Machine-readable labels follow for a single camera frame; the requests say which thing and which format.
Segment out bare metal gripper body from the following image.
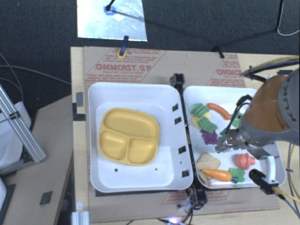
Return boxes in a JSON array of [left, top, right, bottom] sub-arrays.
[[224, 128, 273, 160]]

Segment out purple toy grapes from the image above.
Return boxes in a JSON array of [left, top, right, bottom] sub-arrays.
[[200, 129, 219, 146]]

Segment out pink toy cupcake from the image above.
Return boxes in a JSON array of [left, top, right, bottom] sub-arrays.
[[235, 152, 256, 169]]

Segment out tan toy bread slice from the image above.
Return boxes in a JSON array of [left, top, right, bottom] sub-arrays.
[[196, 152, 221, 171]]

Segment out green toy lettuce leaf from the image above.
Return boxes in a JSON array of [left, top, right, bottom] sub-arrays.
[[198, 116, 218, 134]]

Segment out orange toy carrot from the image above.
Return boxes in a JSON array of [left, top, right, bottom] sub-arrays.
[[202, 168, 238, 184]]

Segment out green toy broccoli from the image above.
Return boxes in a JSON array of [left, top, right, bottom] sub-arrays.
[[228, 167, 246, 184]]

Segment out orange toy sausage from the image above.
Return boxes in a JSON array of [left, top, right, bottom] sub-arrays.
[[207, 102, 233, 121]]

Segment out yellow toy chip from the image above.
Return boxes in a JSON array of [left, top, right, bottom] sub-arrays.
[[191, 112, 211, 129]]

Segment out tan toy biscuit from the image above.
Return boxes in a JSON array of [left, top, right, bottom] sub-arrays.
[[198, 170, 213, 188]]

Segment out thin black rod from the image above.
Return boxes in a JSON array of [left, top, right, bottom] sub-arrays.
[[177, 83, 203, 198]]

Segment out green toy pea pod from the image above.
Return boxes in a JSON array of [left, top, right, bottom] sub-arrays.
[[190, 103, 210, 118]]

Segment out white plastic tray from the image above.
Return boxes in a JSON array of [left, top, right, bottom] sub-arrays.
[[88, 82, 194, 193], [182, 85, 287, 189]]

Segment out yellow divided plate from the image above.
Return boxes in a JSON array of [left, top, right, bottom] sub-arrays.
[[97, 107, 161, 166]]

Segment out brown cardboard board red print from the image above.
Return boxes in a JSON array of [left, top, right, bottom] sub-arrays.
[[83, 46, 281, 218]]

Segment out black cylinder on white bracket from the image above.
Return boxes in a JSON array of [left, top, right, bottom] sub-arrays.
[[248, 155, 280, 195]]

